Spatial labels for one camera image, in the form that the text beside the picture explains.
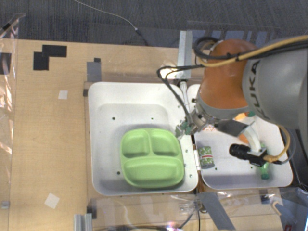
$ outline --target wooden tabletop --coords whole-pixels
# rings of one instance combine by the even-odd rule
[[[43,44],[67,46],[67,57],[50,57],[49,71],[34,71],[33,54],[41,52]],[[86,213],[89,199],[83,89],[87,62],[101,59],[103,79],[159,82],[156,69],[175,64],[177,57],[178,49],[173,48],[18,41],[9,231],[70,231],[74,214]],[[193,72],[196,78],[201,74],[202,70]],[[67,99],[59,99],[63,90]],[[55,208],[45,204],[50,193],[59,198]],[[202,221],[206,230],[216,230],[209,216],[203,219],[207,219],[207,224]],[[263,218],[250,215],[244,223],[238,216],[232,219],[239,230],[248,230],[245,223],[252,220],[256,227],[271,220],[271,230],[281,229],[279,217],[272,212]],[[197,230],[197,226],[197,221],[192,221],[187,230]]]

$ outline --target soda can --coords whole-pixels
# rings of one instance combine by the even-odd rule
[[[198,148],[200,167],[202,169],[212,168],[215,166],[210,146]]]

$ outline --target yellow cable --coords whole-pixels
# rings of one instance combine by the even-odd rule
[[[279,47],[282,47],[282,46],[285,46],[285,45],[288,45],[288,44],[291,44],[291,43],[296,43],[296,42],[301,42],[301,41],[305,41],[307,40],[308,37],[307,35],[303,35],[303,36],[298,36],[298,37],[295,37],[295,38],[288,38],[288,39],[284,39],[282,41],[279,41],[277,43],[273,43],[271,45],[268,45],[268,46],[265,46],[265,47],[262,47],[260,49],[257,49],[255,51],[252,51],[252,52],[249,52],[249,53],[246,53],[246,54],[243,54],[243,55],[240,55],[239,57],[233,57],[233,58],[230,58],[228,60],[225,60],[225,61],[222,61],[222,62],[219,62],[219,63],[206,63],[202,58],[198,57],[198,60],[200,61],[200,63],[205,66],[205,67],[220,67],[220,66],[223,66],[223,65],[226,65],[226,64],[231,64],[231,63],[234,63],[236,61],[242,61],[242,60],[246,60],[250,57],[253,57],[253,56],[256,56],[256,55],[259,55],[261,53],[265,53],[265,52],[268,52],[268,51],[271,51],[275,48],[279,48]]]
[[[289,134],[288,130],[285,129],[284,127],[282,127],[282,126],[278,126],[278,127],[279,127],[279,128],[283,131],[283,133],[285,134],[285,136],[286,136],[286,143],[285,143],[284,149],[280,152],[279,155],[277,155],[277,156],[265,155],[265,156],[263,157],[263,160],[265,160],[265,161],[267,161],[267,162],[269,162],[269,163],[278,161],[279,158],[281,158],[282,155],[285,154],[286,151],[287,151],[287,150],[289,149],[289,147],[290,147],[291,138],[290,138],[290,134]]]

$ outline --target black tape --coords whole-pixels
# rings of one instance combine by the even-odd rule
[[[0,75],[8,75],[11,69],[11,53],[0,52]]]
[[[33,70],[49,70],[49,57],[43,56],[42,52],[34,52]]]
[[[8,23],[8,24],[4,25],[4,27],[3,27],[2,29],[5,31],[5,30],[8,29],[10,26],[11,26],[11,24]]]
[[[87,97],[87,96],[88,96],[88,92],[89,92],[88,89],[84,89],[84,90],[83,90],[83,96],[84,96],[84,97]]]
[[[43,44],[44,57],[66,57],[67,46]]]

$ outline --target white cable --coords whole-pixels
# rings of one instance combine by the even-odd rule
[[[138,28],[136,28],[132,22],[130,22],[128,19],[126,19],[126,18],[124,18],[124,17],[122,17],[122,16],[120,16],[120,15],[117,15],[117,14],[114,14],[114,13],[110,13],[110,12],[106,12],[106,11],[103,11],[103,10],[100,10],[100,9],[97,9],[97,8],[94,8],[94,7],[92,7],[92,6],[90,6],[90,5],[87,5],[87,4],[83,3],[83,2],[80,2],[80,1],[78,1],[78,0],[71,0],[71,1],[74,1],[74,2],[79,3],[79,4],[81,4],[81,5],[84,5],[84,6],[88,7],[88,8],[94,9],[94,10],[96,10],[96,11],[99,11],[99,12],[102,12],[102,13],[106,13],[106,14],[109,14],[109,15],[113,15],[113,16],[119,17],[119,18],[121,18],[122,20],[125,20],[125,21],[127,21],[129,24],[131,24],[131,26],[135,29],[135,31],[138,30]]]

